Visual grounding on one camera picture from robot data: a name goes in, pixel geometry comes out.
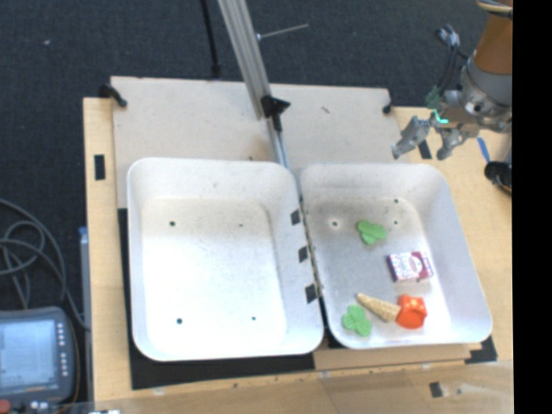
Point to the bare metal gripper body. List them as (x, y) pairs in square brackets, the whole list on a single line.
[(478, 111)]

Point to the purple and white carton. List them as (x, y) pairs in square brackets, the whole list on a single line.
[(409, 266)]

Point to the beige toy ice cream cone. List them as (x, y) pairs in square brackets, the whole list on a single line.
[(378, 307)]

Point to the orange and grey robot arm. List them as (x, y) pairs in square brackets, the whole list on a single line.
[(496, 45)]

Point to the green toy broccoli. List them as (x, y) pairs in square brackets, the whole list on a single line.
[(357, 321), (371, 232)]

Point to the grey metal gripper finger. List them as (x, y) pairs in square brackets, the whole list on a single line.
[(450, 142), (409, 138)]

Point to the white plastic tray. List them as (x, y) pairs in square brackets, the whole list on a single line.
[(358, 270), (207, 270)]

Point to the red toy with yellow stars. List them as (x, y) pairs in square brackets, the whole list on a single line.
[(412, 312)]

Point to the pale wooden board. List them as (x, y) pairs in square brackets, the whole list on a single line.
[(194, 119)]

